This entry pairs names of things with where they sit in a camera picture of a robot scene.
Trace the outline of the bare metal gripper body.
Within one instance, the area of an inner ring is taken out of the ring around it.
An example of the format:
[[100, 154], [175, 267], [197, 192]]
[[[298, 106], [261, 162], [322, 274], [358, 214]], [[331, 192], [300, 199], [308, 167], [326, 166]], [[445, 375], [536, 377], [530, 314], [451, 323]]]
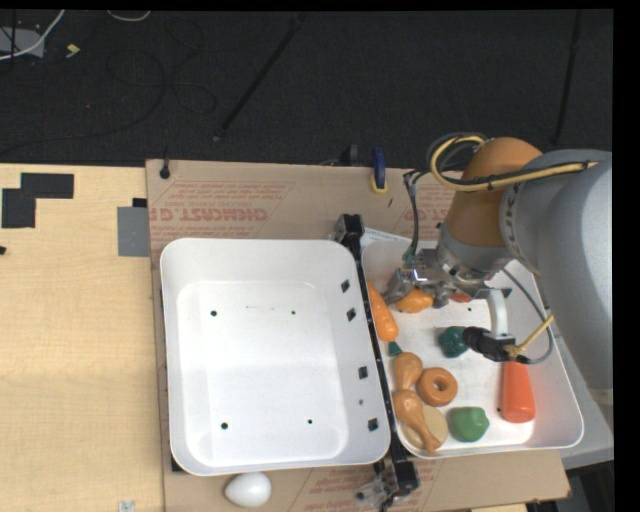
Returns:
[[500, 271], [499, 248], [423, 248], [412, 254], [415, 283], [448, 293], [483, 294]]

